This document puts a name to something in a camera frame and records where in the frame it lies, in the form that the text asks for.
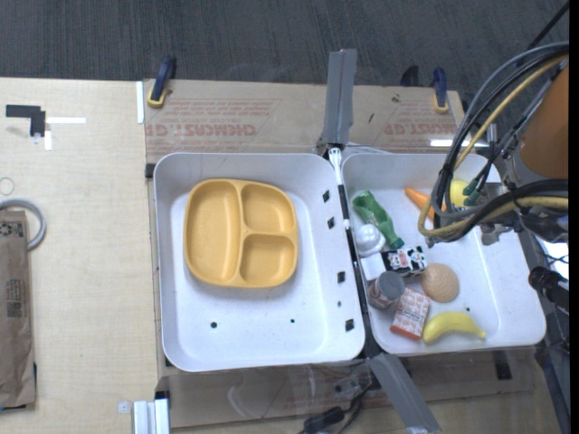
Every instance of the orange carrot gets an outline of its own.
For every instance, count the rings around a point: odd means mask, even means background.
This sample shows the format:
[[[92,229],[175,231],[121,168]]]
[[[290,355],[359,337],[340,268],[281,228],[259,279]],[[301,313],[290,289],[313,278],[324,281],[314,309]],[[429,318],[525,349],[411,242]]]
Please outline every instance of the orange carrot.
[[[422,209],[424,205],[429,203],[431,200],[431,197],[428,194],[421,193],[409,186],[404,188],[404,192],[406,193],[406,196],[408,196],[413,201],[413,203],[418,206],[419,209]],[[431,219],[434,218],[434,209],[432,207],[428,210],[428,216]]]

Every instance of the yellow cable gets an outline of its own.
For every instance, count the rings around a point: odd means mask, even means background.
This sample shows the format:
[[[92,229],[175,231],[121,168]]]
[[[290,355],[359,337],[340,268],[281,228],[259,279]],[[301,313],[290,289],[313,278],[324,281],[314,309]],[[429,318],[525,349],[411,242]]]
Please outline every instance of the yellow cable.
[[[533,207],[533,206],[543,206],[552,209],[561,209],[561,210],[568,210],[569,209],[569,199],[563,197],[556,197],[556,196],[525,196],[522,198],[517,199],[517,204],[509,201],[508,203],[503,204],[502,206],[495,209],[489,215],[487,215],[484,219],[480,221],[483,223],[499,215],[512,211],[516,209],[518,206],[522,207]],[[457,230],[461,229],[469,219],[453,223],[452,225],[447,225],[446,227],[441,227],[434,230],[427,230],[424,228],[424,222],[426,221],[426,215],[428,213],[428,209],[430,208],[429,204],[425,204],[421,211],[420,215],[418,216],[418,230],[424,236],[440,236],[440,235],[450,235],[456,232]]]
[[[508,106],[508,104],[513,99],[515,99],[521,91],[526,89],[537,77],[539,77],[545,71],[548,71],[553,66],[555,66],[556,64],[558,64],[559,62],[561,62],[562,60],[564,60],[568,57],[569,57],[568,55],[564,55],[564,56],[559,56],[558,58],[555,58],[554,60],[550,61],[546,65],[537,69],[530,76],[528,76],[521,83],[519,83],[517,85],[517,87],[513,91],[511,91],[505,99],[503,99],[500,102],[500,104],[492,111],[492,113],[490,113],[490,116],[487,118],[487,120],[485,120],[484,124],[480,127],[479,131],[476,133],[476,135],[473,137],[473,139],[469,142],[467,147],[460,153],[460,155],[456,161],[456,164],[454,165],[454,170],[459,168],[459,165],[462,164],[462,161],[464,161],[466,156],[470,153],[470,150],[474,147],[475,143],[477,143],[480,140],[480,138],[485,134],[485,132],[487,131],[487,128],[489,128],[490,124],[492,124],[494,122],[494,120],[497,118],[497,116],[501,112],[503,112],[503,109],[505,109]]]

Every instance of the brown paper bag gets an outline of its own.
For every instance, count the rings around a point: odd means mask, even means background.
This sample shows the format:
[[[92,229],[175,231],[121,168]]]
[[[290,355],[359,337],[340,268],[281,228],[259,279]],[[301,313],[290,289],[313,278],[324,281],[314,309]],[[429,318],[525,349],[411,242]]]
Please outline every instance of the brown paper bag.
[[[34,402],[33,331],[24,211],[0,211],[0,407]]]

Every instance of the snack package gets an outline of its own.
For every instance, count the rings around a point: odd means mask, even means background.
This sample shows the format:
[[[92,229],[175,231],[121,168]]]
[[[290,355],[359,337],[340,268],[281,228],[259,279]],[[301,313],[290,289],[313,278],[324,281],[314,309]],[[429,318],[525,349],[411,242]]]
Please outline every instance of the snack package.
[[[403,277],[416,277],[427,267],[422,246],[383,251],[382,260],[386,270],[395,271]]]
[[[24,211],[0,211],[0,407],[34,402],[33,329]]]
[[[406,288],[398,302],[390,331],[418,341],[422,336],[430,304],[431,299],[428,296],[412,288]]]

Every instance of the wooden table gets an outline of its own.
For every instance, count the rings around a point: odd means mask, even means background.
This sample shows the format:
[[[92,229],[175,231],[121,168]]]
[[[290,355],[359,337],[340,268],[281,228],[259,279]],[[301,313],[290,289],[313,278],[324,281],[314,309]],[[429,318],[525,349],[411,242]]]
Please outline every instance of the wooden table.
[[[48,225],[30,254],[37,401],[2,413],[0,431],[129,433],[119,403],[152,400],[159,378],[136,82],[0,79],[0,97],[41,106],[47,117],[86,118],[52,125],[51,151],[33,142],[27,119],[0,119],[0,177],[14,181],[12,196],[38,204]],[[543,374],[531,370],[534,390],[429,406],[446,433],[557,432]],[[297,432],[301,423],[190,431]],[[365,410],[350,430],[405,432],[392,408]]]

